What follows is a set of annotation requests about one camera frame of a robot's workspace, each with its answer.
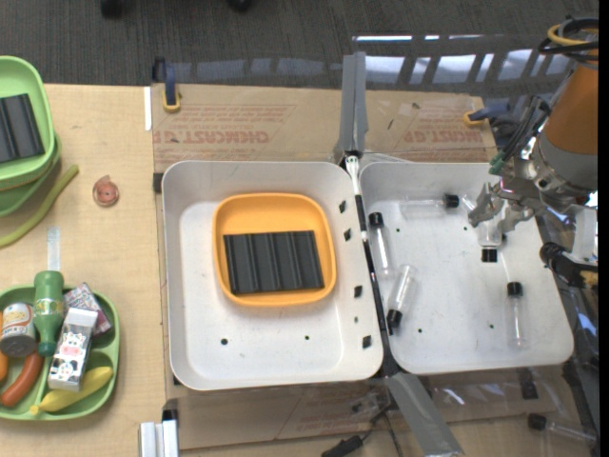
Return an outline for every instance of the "toy bottle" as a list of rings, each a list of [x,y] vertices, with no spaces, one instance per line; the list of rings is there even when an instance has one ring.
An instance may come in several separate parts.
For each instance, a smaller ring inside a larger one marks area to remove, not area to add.
[[[40,333],[38,353],[50,357],[64,322],[64,276],[56,270],[43,270],[34,277],[34,287],[34,326]]]

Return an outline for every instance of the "plastic vial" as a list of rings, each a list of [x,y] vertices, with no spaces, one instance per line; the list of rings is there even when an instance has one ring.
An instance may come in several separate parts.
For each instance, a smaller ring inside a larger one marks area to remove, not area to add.
[[[388,278],[393,274],[393,255],[389,246],[389,230],[384,225],[383,215],[379,211],[368,215],[370,222],[374,259],[374,268],[380,278]]]
[[[579,423],[531,413],[528,416],[528,426],[534,430],[553,433],[561,437],[577,440],[585,443],[590,448],[597,444],[597,434],[591,428],[586,428]]]
[[[416,284],[417,270],[408,264],[402,264],[398,268],[398,277],[387,299],[389,335],[393,335],[393,329],[400,326],[404,314],[409,311]]]
[[[411,215],[429,216],[434,213],[443,213],[458,206],[459,196],[456,194],[412,194],[401,200],[400,212],[407,219]]]
[[[476,207],[476,202],[472,201],[467,195],[462,198],[462,204],[469,212]],[[497,262],[497,247],[501,245],[502,235],[499,229],[501,215],[497,214],[493,218],[480,222],[476,226],[478,244],[482,247],[482,261],[485,263]]]
[[[525,348],[528,343],[528,316],[523,299],[522,285],[518,281],[507,284],[504,313],[508,346],[511,348]]]

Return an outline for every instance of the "green tray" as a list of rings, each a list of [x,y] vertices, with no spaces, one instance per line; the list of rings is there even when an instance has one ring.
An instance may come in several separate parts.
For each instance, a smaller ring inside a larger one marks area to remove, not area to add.
[[[59,162],[61,155],[61,141],[59,135],[55,135],[55,152],[47,171],[33,183],[28,183],[18,188],[0,191],[0,217],[10,215],[17,211],[47,180],[55,165]]]
[[[68,292],[73,288],[65,288],[64,292]],[[33,285],[22,285],[6,289],[0,292],[0,309],[4,309],[11,303],[24,302],[33,304],[35,289]],[[47,375],[49,374],[49,366],[51,357],[47,357],[43,369],[38,376],[38,381],[31,391],[21,400],[15,407],[3,407],[0,405],[0,418],[10,420],[42,420],[42,421],[57,421],[69,420],[88,415],[101,407],[110,394],[114,390],[116,382],[116,374],[118,372],[118,356],[120,346],[120,327],[118,313],[110,300],[97,291],[93,292],[102,310],[112,323],[112,328],[95,337],[91,343],[91,352],[87,361],[87,370],[98,368],[101,366],[112,367],[114,373],[104,387],[59,411],[46,413],[41,411],[36,416],[29,413],[29,407],[37,405],[42,401],[45,394],[49,391],[47,388]],[[19,375],[23,366],[23,359],[9,360],[9,373],[5,380],[0,383],[0,392],[4,392]]]
[[[34,66],[15,56],[0,56],[0,98],[29,95],[45,153],[0,164],[0,190],[31,183],[49,170],[55,153],[49,101],[40,74]]]

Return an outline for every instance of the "white plate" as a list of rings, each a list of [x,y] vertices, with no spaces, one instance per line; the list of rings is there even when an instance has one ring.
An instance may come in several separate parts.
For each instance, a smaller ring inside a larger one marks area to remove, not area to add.
[[[322,301],[256,308],[222,293],[213,265],[212,214],[228,196],[250,192],[300,193],[324,209],[338,279]],[[380,330],[353,190],[342,169],[329,163],[185,161],[165,173],[163,202],[169,355],[181,383],[196,390],[268,387],[364,380],[378,371]],[[352,235],[345,241],[348,229]],[[359,297],[356,286],[362,287]]]
[[[413,215],[408,220],[400,211],[399,201],[419,192],[427,197],[450,192],[475,199],[484,182],[497,182],[488,168],[487,164],[373,163],[362,169],[366,212],[383,214],[391,232],[394,264],[410,264],[418,270],[410,311],[399,332],[390,336],[391,351],[407,371],[424,375],[555,365],[573,351],[573,334],[556,282],[539,256],[542,240],[535,219],[507,233],[498,263],[483,263],[465,209]],[[506,344],[502,305],[511,281],[522,284],[526,298],[530,345],[525,349]],[[391,281],[381,283],[384,300],[391,287]]]

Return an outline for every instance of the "cardboard sheet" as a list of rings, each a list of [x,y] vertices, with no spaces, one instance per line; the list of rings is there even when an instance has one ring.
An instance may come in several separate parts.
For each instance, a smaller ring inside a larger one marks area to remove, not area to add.
[[[188,159],[331,160],[341,124],[341,91],[178,85],[181,108],[166,112],[152,87],[154,170]],[[465,94],[371,90],[366,150],[424,162],[486,162],[495,154],[487,123],[465,113],[482,100]]]

